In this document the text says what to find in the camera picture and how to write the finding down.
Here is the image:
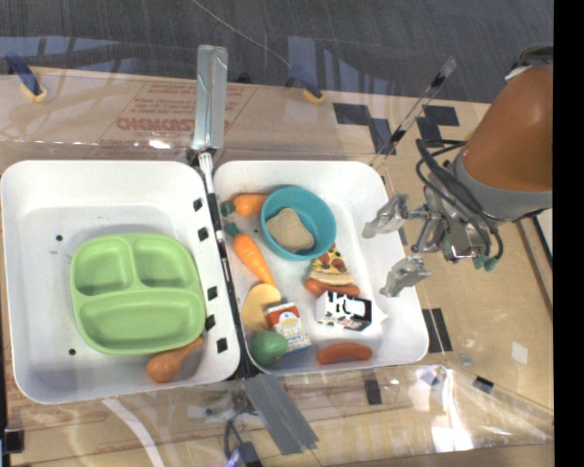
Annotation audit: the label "toy pizza slice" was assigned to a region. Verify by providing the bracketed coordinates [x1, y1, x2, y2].
[305, 243, 357, 287]

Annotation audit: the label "brown cardboard board red print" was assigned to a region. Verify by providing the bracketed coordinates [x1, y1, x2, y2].
[0, 65, 555, 467]

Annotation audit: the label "red and white carton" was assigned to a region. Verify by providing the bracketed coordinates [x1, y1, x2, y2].
[263, 302, 313, 355]

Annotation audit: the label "orange toy chicken drumstick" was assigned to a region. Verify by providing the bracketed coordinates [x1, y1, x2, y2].
[145, 335, 206, 385]

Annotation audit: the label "long orange toy carrot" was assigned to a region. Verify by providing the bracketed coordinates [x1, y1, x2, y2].
[223, 222, 278, 289]

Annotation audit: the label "green divided plate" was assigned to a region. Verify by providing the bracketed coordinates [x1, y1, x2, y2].
[69, 232, 207, 357]

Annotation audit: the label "green toy pear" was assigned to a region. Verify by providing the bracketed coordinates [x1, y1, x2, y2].
[250, 329, 290, 370]

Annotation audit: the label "white carton with black print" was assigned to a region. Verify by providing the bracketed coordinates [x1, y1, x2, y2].
[314, 289, 388, 333]

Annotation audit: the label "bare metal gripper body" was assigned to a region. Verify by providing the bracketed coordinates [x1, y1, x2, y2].
[409, 170, 493, 265]

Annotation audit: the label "tan toy bread slice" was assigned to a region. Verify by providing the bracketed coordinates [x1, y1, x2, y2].
[265, 206, 316, 254]

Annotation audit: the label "white plastic tray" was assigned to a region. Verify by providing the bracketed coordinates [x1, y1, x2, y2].
[0, 159, 242, 406]
[212, 159, 431, 377]

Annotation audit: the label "black block with thin wires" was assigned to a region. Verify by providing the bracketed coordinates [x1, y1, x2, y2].
[234, 440, 264, 467]

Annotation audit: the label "small orange toy carrot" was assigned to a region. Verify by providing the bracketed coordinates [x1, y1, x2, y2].
[220, 192, 270, 219]

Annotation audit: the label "yellow toy chip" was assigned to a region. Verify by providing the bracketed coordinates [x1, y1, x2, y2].
[240, 282, 283, 333]

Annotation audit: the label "teal bowl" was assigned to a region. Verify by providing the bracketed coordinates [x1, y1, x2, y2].
[259, 185, 338, 263]

